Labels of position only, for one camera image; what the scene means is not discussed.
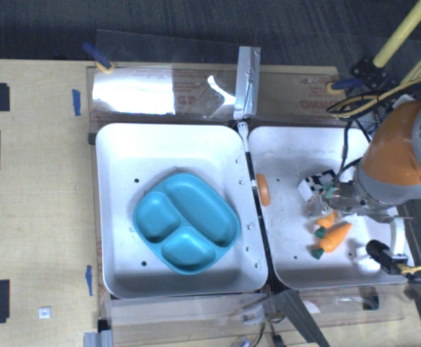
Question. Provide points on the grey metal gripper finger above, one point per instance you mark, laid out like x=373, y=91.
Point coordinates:
x=328, y=210
x=314, y=206

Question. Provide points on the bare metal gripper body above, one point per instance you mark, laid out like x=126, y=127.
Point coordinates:
x=345, y=195

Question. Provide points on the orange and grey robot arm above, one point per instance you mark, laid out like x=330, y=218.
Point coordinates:
x=390, y=150

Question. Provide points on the small orange carrot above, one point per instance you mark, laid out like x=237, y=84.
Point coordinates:
x=326, y=222

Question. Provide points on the white and black carton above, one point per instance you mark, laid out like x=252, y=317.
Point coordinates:
x=309, y=188

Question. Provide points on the large orange carrot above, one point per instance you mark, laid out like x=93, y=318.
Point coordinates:
x=334, y=238

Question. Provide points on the orange round biscuit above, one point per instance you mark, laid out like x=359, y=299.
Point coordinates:
x=264, y=191

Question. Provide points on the white lumpy object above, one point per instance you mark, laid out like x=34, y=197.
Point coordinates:
x=362, y=259

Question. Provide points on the white plastic tray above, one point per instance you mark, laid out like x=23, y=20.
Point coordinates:
x=289, y=150
x=123, y=157

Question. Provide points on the blue divided plate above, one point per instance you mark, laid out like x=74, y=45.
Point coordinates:
x=195, y=208

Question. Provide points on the small white square block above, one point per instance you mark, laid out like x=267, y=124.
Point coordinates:
x=44, y=312

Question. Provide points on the black cylinder on white bracket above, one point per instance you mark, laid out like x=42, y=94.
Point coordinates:
x=381, y=251

